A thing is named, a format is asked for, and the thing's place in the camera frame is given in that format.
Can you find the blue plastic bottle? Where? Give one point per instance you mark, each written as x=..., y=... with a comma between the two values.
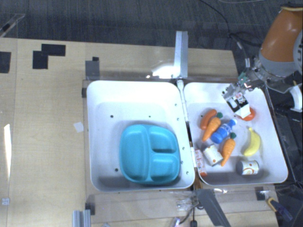
x=220, y=132

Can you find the blue divided plate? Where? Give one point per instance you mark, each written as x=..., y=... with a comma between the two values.
x=137, y=152

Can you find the yellow banana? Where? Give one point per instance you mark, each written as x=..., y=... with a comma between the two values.
x=254, y=143

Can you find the white can with orange print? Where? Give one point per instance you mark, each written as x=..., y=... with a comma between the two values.
x=248, y=167

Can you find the white carton with black print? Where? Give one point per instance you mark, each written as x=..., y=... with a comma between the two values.
x=242, y=107

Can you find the white plastic tray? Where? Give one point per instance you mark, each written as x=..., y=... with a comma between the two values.
x=267, y=136
x=132, y=98

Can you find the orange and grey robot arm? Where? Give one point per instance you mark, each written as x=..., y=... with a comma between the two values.
x=279, y=34

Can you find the orange sausage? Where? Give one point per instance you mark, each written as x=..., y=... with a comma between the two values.
x=206, y=120

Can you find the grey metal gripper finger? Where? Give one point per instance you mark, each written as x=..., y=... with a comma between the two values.
x=229, y=92

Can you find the orange carrot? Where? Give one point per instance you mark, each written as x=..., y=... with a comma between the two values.
x=227, y=149
x=211, y=126

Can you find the orange and white packet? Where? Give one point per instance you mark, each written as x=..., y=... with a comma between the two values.
x=200, y=162

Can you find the white carton with orange print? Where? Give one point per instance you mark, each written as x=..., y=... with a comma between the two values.
x=213, y=155

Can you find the orange round fruit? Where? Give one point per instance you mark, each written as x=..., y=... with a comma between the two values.
x=251, y=116

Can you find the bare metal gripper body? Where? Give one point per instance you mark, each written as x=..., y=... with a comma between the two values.
x=253, y=79

